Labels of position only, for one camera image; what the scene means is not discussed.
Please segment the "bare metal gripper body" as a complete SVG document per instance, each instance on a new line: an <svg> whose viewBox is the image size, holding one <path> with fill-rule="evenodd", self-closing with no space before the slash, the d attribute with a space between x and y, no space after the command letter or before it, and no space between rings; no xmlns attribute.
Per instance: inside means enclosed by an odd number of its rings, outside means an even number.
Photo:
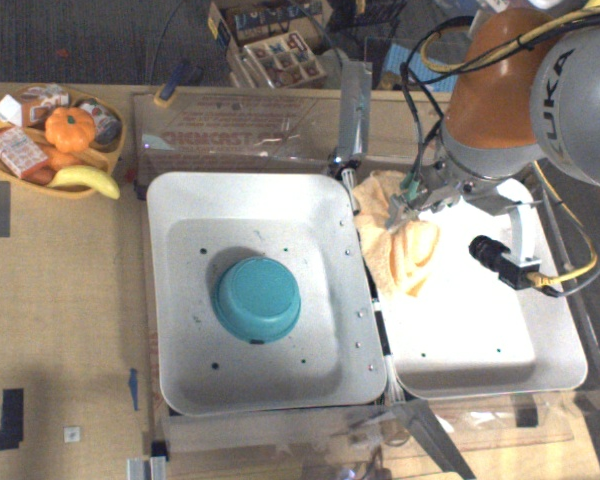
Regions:
<svg viewBox="0 0 600 480"><path fill-rule="evenodd" d="M486 191L486 180L466 171L453 160L435 160L414 165L399 185L405 204L410 201L428 201L429 210L438 212L453 206L463 197L478 197Z"/></svg>

